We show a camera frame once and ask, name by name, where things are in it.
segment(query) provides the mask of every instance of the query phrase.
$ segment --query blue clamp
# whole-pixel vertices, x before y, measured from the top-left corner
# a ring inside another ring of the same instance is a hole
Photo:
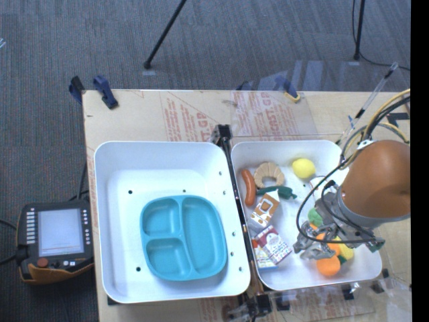
[[[300,94],[296,91],[295,87],[288,79],[279,75],[274,80],[276,85],[273,91],[276,91],[279,87],[282,87],[285,90],[284,95],[290,98],[294,103],[297,103],[301,99]]]
[[[113,96],[112,90],[110,89],[109,82],[101,75],[94,77],[94,86],[98,92],[102,92],[103,97],[101,98],[106,106],[110,109],[118,106],[118,102]]]
[[[70,85],[68,86],[68,90],[70,91],[70,94],[75,98],[78,103],[82,105],[82,92],[85,90],[83,87],[79,76],[75,76],[72,78]]]

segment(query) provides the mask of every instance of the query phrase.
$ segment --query sausage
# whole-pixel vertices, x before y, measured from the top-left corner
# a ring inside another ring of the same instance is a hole
[[[250,207],[255,202],[256,197],[255,179],[248,169],[243,169],[241,171],[241,176],[246,184],[246,199],[244,202],[248,207]]]

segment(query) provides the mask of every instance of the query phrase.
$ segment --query screen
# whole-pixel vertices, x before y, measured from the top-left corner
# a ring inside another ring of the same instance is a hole
[[[83,253],[80,209],[39,211],[39,256]]]

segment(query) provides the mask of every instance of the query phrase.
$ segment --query tripod leg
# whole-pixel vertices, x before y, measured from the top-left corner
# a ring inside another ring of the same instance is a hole
[[[365,10],[365,0],[361,0],[361,10],[359,12],[359,24],[357,26],[357,40],[356,40],[356,49],[355,49],[355,55],[353,58],[355,60],[358,60],[360,55],[360,47],[361,47],[361,33],[362,33],[362,23],[363,23],[363,12]]]
[[[186,0],[181,0],[181,2],[179,3],[179,6],[177,6],[173,16],[171,17],[170,21],[167,24],[164,32],[162,33],[161,37],[159,38],[157,44],[155,45],[155,48],[152,50],[152,53],[149,55],[147,60],[143,63],[143,67],[145,67],[145,69],[150,68],[150,62],[154,59],[156,52],[158,51],[162,42],[164,41],[164,38],[167,36],[168,32],[170,31],[170,28],[172,27],[174,21],[176,20],[177,16],[179,15],[180,11],[182,10],[185,2],[186,2]]]

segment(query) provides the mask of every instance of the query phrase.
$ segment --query white plastic tray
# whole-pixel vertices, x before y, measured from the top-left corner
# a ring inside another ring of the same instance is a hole
[[[238,295],[250,283],[249,263],[227,165],[208,142],[107,142],[95,152],[101,270],[118,303]],[[219,212],[228,258],[216,275],[174,282],[147,267],[140,236],[143,207],[156,198],[198,195]]]
[[[284,186],[288,186],[298,197],[281,199],[280,207],[275,212],[271,224],[277,229],[286,243],[292,247],[298,236],[296,214],[302,201],[310,192],[308,180],[299,179],[292,170],[292,162],[297,158],[311,159],[316,167],[316,175],[324,176],[339,163],[341,149],[326,140],[278,141],[278,142],[241,142],[231,150],[231,160],[243,206],[248,218],[258,202],[258,196],[252,207],[244,204],[246,187],[241,177],[241,170],[247,168],[253,174],[265,161],[275,162],[285,175]],[[337,171],[330,177],[341,184],[348,168]],[[307,219],[308,211],[314,207],[314,199],[308,199],[300,216],[300,225]],[[355,248],[355,256],[344,263],[335,276],[323,276],[316,268],[315,260],[303,260],[300,253],[293,251],[278,264],[278,268],[258,271],[261,281],[273,290],[291,290],[311,286],[339,284],[344,282],[371,280],[381,272],[381,257],[378,252],[371,253],[365,246]]]

